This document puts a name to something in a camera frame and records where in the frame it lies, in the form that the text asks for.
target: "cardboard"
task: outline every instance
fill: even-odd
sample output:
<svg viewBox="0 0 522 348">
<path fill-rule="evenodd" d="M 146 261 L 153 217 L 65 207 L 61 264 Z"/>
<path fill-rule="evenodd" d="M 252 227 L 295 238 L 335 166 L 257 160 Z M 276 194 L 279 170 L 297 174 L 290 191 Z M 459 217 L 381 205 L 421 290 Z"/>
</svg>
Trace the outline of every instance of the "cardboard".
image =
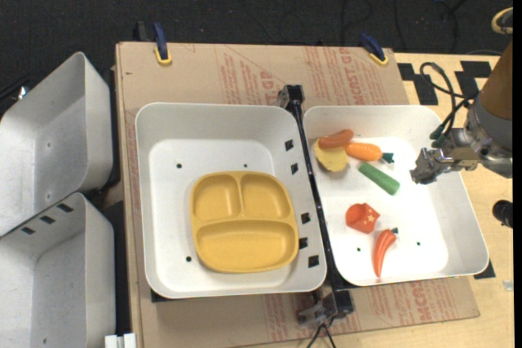
<svg viewBox="0 0 522 348">
<path fill-rule="evenodd" d="M 362 48 L 169 44 L 173 62 L 161 66 L 155 44 L 117 45 L 130 309 L 138 345 L 146 348 L 226 348 L 309 338 L 297 312 L 308 294 L 213 297 L 155 302 L 144 274 L 135 115 L 152 102 L 274 104 L 286 84 L 300 84 L 305 106 L 407 104 L 395 57 L 379 66 Z M 357 333 L 479 315 L 467 277 L 352 290 L 354 314 L 336 320 L 333 334 Z"/>
</svg>

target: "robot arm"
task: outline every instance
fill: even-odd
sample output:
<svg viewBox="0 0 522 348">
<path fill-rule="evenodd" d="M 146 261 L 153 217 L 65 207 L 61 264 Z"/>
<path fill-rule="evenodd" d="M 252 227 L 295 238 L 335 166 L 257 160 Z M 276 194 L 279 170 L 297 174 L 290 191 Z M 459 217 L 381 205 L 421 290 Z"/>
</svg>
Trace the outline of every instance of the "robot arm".
<svg viewBox="0 0 522 348">
<path fill-rule="evenodd" d="M 452 128 L 423 148 L 412 180 L 428 184 L 450 171 L 474 170 L 481 163 L 505 178 L 513 175 L 513 41 L 502 53 L 482 91 L 468 108 L 463 128 Z"/>
</svg>

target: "carrot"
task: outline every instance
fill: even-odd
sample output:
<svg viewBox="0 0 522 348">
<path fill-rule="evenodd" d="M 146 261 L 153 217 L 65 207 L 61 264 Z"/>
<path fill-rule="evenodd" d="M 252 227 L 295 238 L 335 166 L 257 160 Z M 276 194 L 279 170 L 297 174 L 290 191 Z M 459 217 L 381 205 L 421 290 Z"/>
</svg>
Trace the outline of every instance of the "carrot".
<svg viewBox="0 0 522 348">
<path fill-rule="evenodd" d="M 397 228 L 385 229 L 380 233 L 380 235 L 377 238 L 377 241 L 375 241 L 374 271 L 377 277 L 381 276 L 381 271 L 383 270 L 384 255 L 388 251 L 388 248 L 390 248 L 392 244 L 396 241 L 397 233 L 399 233 Z"/>
<path fill-rule="evenodd" d="M 345 143 L 349 143 L 353 138 L 352 130 L 342 130 L 337 134 L 323 136 L 319 138 L 319 148 L 331 149 L 342 147 Z"/>
<path fill-rule="evenodd" d="M 349 156 L 353 156 L 363 161 L 377 161 L 383 157 L 381 148 L 372 143 L 345 143 L 344 151 Z"/>
</svg>

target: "yellow cable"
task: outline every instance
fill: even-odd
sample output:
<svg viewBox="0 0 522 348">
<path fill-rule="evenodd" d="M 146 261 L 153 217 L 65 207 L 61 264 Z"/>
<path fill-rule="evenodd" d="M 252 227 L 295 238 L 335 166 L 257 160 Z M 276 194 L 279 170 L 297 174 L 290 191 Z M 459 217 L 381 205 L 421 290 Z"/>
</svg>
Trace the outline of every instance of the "yellow cable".
<svg viewBox="0 0 522 348">
<path fill-rule="evenodd" d="M 506 14 L 513 11 L 513 7 L 508 7 L 504 9 L 503 11 L 499 11 L 492 19 L 491 19 L 491 29 L 496 33 L 503 33 L 506 35 L 512 35 L 513 34 L 513 28 L 512 27 L 505 27 L 500 26 L 498 24 L 498 21 Z"/>
</svg>

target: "yellow potato slice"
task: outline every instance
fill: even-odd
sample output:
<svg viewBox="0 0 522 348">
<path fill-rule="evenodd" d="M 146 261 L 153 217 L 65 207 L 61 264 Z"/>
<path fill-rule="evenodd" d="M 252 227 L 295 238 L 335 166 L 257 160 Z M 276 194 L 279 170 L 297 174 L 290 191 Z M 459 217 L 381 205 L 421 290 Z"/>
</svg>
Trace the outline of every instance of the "yellow potato slice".
<svg viewBox="0 0 522 348">
<path fill-rule="evenodd" d="M 319 141 L 316 141 L 313 149 L 316 153 L 316 159 L 326 170 L 337 172 L 346 168 L 349 158 L 343 147 L 321 149 L 319 148 Z"/>
</svg>

